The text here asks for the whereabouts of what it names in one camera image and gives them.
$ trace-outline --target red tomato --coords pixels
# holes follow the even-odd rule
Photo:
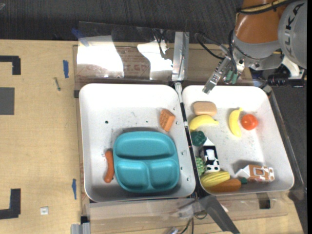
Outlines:
[[[252,130],[258,125],[259,122],[254,115],[246,114],[242,117],[241,123],[243,128],[246,130]]]

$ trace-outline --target orange block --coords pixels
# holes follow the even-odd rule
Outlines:
[[[175,115],[173,113],[171,113],[169,110],[167,110],[167,109],[161,110],[160,118],[159,118],[160,126],[166,132],[168,132],[170,130],[172,123],[174,122],[175,118],[176,118]]]

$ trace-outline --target wooden surface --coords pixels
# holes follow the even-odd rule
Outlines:
[[[0,233],[69,234],[71,224],[80,222],[78,131],[73,97],[76,44],[0,40],[0,55],[21,58],[20,76],[12,75],[11,63],[0,62],[0,87],[15,88],[15,114],[0,115],[0,209],[8,209],[10,189],[21,188],[21,214],[19,218],[0,220]],[[63,60],[69,62],[69,78],[64,77]],[[61,91],[57,90],[54,77]],[[77,199],[73,179],[77,181]],[[234,223],[241,233],[303,233],[293,202],[286,198],[286,203],[287,215]],[[49,214],[40,215],[40,208],[45,206],[49,207]],[[220,229],[214,223],[195,226],[196,234],[216,232]]]

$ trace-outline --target black corner marker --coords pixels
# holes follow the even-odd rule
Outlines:
[[[20,215],[20,189],[11,189],[9,209],[0,210],[0,219],[16,218]]]
[[[12,74],[20,75],[20,58],[18,56],[0,56],[0,62],[11,62]]]

